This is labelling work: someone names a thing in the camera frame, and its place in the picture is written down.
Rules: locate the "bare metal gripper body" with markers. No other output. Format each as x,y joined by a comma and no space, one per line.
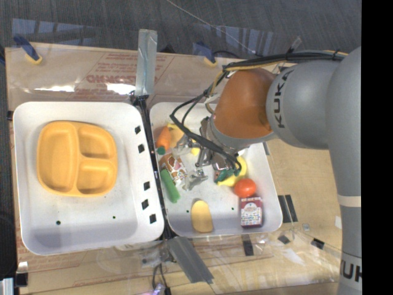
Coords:
211,140

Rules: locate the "brown and white carton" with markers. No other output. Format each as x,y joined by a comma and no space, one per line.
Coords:
172,166

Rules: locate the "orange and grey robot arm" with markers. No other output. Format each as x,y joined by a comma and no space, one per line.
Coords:
307,103

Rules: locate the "brown cardboard board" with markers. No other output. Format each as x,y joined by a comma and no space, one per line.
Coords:
301,177

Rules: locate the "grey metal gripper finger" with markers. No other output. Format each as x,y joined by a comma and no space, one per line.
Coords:
221,162
202,157

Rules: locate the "orange divided plate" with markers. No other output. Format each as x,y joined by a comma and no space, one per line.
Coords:
76,158

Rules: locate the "dark red carton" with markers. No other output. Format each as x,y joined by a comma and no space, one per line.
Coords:
251,212

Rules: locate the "red tomato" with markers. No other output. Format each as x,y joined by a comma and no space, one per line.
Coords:
245,187

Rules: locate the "orange carrot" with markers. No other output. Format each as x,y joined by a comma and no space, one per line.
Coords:
163,138

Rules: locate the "yellow banana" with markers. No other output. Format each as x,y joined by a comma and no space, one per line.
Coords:
233,180

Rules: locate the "green cucumber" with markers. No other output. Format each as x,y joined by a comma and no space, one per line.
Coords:
170,186

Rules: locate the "white plastic tray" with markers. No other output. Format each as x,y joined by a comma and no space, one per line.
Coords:
92,226
221,201

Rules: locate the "yellow bread slice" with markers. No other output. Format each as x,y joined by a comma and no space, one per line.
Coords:
201,217

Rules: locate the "pale yellow round toy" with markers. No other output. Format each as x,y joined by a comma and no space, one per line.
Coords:
176,135

